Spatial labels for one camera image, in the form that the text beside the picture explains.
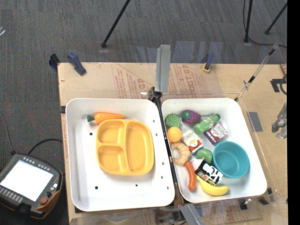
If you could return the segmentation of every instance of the teal bowl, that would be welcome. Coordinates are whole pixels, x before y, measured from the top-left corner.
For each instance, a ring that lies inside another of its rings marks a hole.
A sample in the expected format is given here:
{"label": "teal bowl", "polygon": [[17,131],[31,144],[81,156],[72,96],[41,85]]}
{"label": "teal bowl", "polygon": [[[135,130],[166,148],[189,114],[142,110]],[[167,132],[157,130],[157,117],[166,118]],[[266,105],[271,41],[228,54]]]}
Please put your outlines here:
{"label": "teal bowl", "polygon": [[227,178],[241,178],[249,171],[250,161],[245,150],[235,142],[222,141],[212,153],[214,167]]}

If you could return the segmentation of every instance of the banana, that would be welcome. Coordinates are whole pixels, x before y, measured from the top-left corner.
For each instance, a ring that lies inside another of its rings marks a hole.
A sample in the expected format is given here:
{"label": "banana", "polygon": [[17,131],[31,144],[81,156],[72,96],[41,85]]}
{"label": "banana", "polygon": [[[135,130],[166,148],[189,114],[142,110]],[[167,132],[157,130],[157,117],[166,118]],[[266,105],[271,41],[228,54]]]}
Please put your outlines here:
{"label": "banana", "polygon": [[229,187],[226,185],[222,186],[213,186],[208,182],[204,181],[202,178],[197,176],[198,181],[200,182],[201,188],[205,193],[208,193],[213,196],[222,196],[229,191]]}

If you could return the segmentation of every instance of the sausage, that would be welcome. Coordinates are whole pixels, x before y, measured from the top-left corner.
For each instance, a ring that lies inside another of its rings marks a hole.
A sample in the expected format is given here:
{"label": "sausage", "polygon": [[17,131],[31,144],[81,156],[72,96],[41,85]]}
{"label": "sausage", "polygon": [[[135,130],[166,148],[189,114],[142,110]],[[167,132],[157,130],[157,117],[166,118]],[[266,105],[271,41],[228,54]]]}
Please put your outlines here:
{"label": "sausage", "polygon": [[196,188],[196,173],[190,161],[187,161],[184,165],[187,169],[188,177],[189,177],[188,189],[193,192]]}

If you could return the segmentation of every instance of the yellow tray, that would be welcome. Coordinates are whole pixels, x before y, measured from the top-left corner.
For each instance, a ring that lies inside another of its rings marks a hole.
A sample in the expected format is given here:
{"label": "yellow tray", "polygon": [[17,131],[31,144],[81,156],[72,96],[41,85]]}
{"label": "yellow tray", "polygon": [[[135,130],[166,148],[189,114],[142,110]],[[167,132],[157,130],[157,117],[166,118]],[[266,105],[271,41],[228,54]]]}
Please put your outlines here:
{"label": "yellow tray", "polygon": [[98,164],[107,173],[146,174],[154,164],[151,131],[136,120],[105,120],[97,128],[96,154]]}

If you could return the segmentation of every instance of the screen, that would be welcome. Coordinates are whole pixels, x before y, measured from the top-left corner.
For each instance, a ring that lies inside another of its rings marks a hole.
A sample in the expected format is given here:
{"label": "screen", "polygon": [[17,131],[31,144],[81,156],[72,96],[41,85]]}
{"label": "screen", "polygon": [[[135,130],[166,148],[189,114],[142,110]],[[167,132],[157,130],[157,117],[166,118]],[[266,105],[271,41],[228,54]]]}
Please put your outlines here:
{"label": "screen", "polygon": [[36,201],[53,174],[19,160],[0,185]]}

